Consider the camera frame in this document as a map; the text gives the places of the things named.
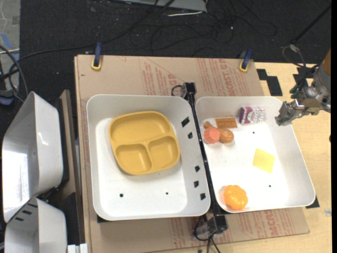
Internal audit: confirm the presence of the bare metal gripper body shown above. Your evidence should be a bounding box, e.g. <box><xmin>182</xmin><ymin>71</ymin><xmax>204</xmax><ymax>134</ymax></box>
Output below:
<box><xmin>290</xmin><ymin>84</ymin><xmax>332</xmax><ymax>116</ymax></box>

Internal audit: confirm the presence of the purple and white carton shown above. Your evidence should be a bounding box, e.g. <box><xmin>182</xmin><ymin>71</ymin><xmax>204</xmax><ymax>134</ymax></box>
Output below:
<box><xmin>238</xmin><ymin>105</ymin><xmax>266</xmax><ymax>124</ymax></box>

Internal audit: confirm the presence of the yellow cheese slice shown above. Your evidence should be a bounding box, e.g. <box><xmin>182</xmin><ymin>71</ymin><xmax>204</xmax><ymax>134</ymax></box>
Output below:
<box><xmin>252</xmin><ymin>148</ymin><xmax>276</xmax><ymax>174</ymax></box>

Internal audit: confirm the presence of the brown biscuit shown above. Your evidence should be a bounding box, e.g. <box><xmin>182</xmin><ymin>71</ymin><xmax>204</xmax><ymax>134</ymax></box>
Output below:
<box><xmin>215</xmin><ymin>116</ymin><xmax>239</xmax><ymax>129</ymax></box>

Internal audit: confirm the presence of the white plastic tray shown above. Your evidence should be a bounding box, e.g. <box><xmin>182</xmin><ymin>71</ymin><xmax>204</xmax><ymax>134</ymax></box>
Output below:
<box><xmin>86</xmin><ymin>93</ymin><xmax>212</xmax><ymax>222</ymax></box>
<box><xmin>195</xmin><ymin>95</ymin><xmax>316</xmax><ymax>214</ymax></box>

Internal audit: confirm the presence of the pink cupcake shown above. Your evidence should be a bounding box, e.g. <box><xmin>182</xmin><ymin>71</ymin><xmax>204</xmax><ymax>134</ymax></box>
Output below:
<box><xmin>203</xmin><ymin>126</ymin><xmax>221</xmax><ymax>144</ymax></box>

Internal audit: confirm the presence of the orange bell pepper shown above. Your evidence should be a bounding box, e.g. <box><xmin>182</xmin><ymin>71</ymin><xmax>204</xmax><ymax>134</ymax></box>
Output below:
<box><xmin>223</xmin><ymin>184</ymin><xmax>249</xmax><ymax>211</ymax></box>

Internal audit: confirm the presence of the brown cardboard board red print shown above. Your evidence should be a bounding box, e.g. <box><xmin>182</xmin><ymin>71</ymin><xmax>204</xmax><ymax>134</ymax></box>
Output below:
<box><xmin>74</xmin><ymin>54</ymin><xmax>310</xmax><ymax>253</ymax></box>

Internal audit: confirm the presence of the yellow divided plate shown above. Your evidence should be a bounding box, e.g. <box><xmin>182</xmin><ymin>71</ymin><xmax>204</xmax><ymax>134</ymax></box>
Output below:
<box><xmin>107</xmin><ymin>110</ymin><xmax>181</xmax><ymax>176</ymax></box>

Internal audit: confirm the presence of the black block with thin wires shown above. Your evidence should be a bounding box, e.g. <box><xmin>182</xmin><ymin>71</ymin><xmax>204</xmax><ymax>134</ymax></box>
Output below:
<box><xmin>181</xmin><ymin>82</ymin><xmax>197</xmax><ymax>99</ymax></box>
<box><xmin>195</xmin><ymin>214</ymin><xmax>229</xmax><ymax>240</ymax></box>

